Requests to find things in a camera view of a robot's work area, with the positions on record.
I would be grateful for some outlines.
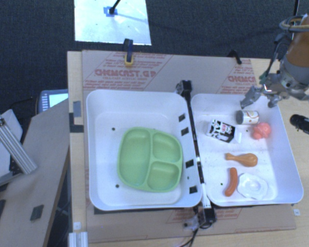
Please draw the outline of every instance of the wooden table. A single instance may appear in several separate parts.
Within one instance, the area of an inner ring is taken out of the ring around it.
[[[74,102],[82,100],[82,55],[81,52],[68,53],[68,84],[70,113],[73,112]],[[267,68],[269,60],[251,59],[251,64],[255,76]],[[273,69],[278,69],[279,64],[275,63]],[[205,246],[309,246],[309,135],[298,132],[295,127],[289,123],[289,118],[297,113],[309,116],[309,107],[307,102],[301,102],[294,98],[281,101],[279,103],[282,117],[286,127],[286,132],[295,157],[295,161],[301,176],[304,187],[304,197],[302,201],[292,207],[299,211],[300,215],[295,216],[296,230],[272,231],[259,233],[242,233],[228,235],[210,235],[198,236],[194,241],[196,247]],[[83,124],[83,112],[74,118],[75,125]],[[73,222],[80,222],[80,228],[75,228],[74,232],[85,232],[87,230],[87,216],[85,211],[85,174],[84,174],[84,146],[83,135],[80,133],[71,133],[71,178],[72,178],[72,216]],[[188,238],[165,238],[154,240],[120,241],[92,243],[91,247],[169,247],[180,246]]]

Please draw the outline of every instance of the black clamp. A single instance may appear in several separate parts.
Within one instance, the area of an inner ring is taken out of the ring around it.
[[[304,133],[309,135],[309,121],[303,115],[294,114],[289,119],[291,125],[295,126],[297,130],[302,130]]]
[[[192,85],[190,80],[181,80],[175,88],[175,92],[182,97],[185,97],[186,95],[190,95],[192,91]]]
[[[240,59],[240,57],[239,57],[237,51],[234,50],[234,49],[232,49],[232,50],[229,52],[229,54],[227,55],[227,57],[235,57],[237,63],[238,63],[239,65],[242,64],[242,61],[241,61],[241,59]]]
[[[127,53],[125,55],[125,65],[126,67],[130,67],[134,63],[134,56],[133,56],[133,40],[132,39],[125,39],[123,44],[123,51],[127,48]]]

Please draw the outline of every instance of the white plastic tray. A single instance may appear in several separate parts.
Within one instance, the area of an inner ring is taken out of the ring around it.
[[[90,199],[102,210],[192,207],[201,199],[195,149],[185,100],[175,93],[96,90],[87,97]],[[125,131],[154,128],[174,135],[183,149],[179,185],[156,193],[124,185],[117,174],[117,157]],[[188,128],[189,133],[181,135]],[[193,160],[192,167],[185,162]],[[196,187],[197,192],[190,193]]]
[[[262,96],[246,110],[258,111],[260,121],[271,125],[267,139],[251,137],[250,125],[238,125],[236,111],[240,110],[242,95],[198,94],[192,99],[192,110],[207,196],[219,206],[246,206],[258,204],[297,203],[303,197],[303,187],[294,161],[284,123],[278,107],[268,108],[268,100]],[[242,132],[241,143],[225,143],[205,134],[213,119],[225,122]],[[235,161],[225,160],[225,153],[235,155],[254,153],[258,156],[255,167],[245,167]],[[229,168],[235,167],[238,176],[255,174],[268,183],[268,193],[262,200],[245,198],[237,191],[226,197],[224,191],[229,182]]]

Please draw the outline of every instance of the green divided plate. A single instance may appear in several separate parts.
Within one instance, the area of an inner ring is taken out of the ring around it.
[[[183,153],[172,135],[134,127],[120,143],[117,171],[128,186],[151,192],[168,192],[180,182]]]

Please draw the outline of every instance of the toy food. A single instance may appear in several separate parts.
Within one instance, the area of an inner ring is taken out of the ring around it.
[[[262,200],[268,191],[268,184],[265,180],[249,173],[241,174],[237,191],[245,198]]]
[[[238,111],[236,121],[239,125],[256,125],[259,122],[259,113],[257,111]]]
[[[225,195],[227,197],[230,197],[234,193],[234,191],[236,190],[237,185],[238,185],[237,169],[232,167],[232,168],[230,168],[230,184],[225,191]]]
[[[246,167],[253,167],[258,164],[258,157],[252,153],[243,155],[233,155],[226,153],[226,160],[235,160]]]
[[[253,137],[255,139],[267,138],[271,133],[271,127],[266,122],[260,122],[253,127]]]
[[[229,143],[235,134],[235,126],[213,119],[208,125],[206,135]]]

